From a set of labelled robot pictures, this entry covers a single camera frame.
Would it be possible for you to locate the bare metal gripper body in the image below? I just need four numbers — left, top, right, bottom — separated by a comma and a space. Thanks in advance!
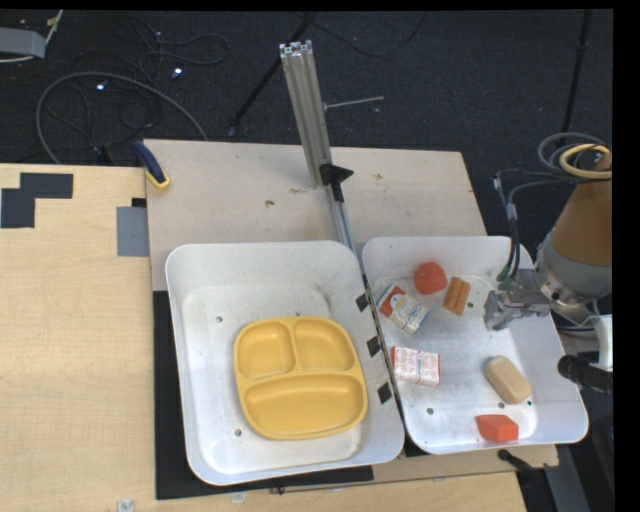
504, 268, 597, 322

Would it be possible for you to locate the orange toy waffle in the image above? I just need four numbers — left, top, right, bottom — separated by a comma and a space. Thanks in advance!
441, 276, 473, 317

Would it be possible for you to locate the white plastic tray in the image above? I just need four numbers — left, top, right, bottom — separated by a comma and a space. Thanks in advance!
360, 235, 590, 456
164, 239, 406, 487

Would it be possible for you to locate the beige toy bread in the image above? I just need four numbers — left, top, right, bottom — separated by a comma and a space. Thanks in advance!
482, 354, 533, 406

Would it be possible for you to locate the orange toy tomato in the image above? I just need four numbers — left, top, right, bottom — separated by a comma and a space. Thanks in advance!
412, 261, 449, 296

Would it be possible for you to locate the white and red carton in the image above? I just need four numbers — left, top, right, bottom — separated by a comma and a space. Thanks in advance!
375, 283, 431, 336

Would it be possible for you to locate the pink and white carton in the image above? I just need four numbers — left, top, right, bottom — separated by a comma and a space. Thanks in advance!
389, 345, 442, 388

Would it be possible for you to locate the orange red block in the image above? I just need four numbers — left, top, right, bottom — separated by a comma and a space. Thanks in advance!
474, 413, 521, 444

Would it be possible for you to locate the thin black and white rod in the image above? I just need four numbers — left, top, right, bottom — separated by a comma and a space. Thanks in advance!
328, 183, 404, 417

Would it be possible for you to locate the yellow divided plate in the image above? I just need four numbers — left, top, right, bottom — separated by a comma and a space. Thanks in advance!
232, 315, 370, 442

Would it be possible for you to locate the pale wood board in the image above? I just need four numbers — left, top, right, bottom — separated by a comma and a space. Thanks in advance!
143, 138, 560, 496

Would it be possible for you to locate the black cylinder on white bracket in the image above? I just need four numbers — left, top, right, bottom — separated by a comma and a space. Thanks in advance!
557, 314, 613, 396

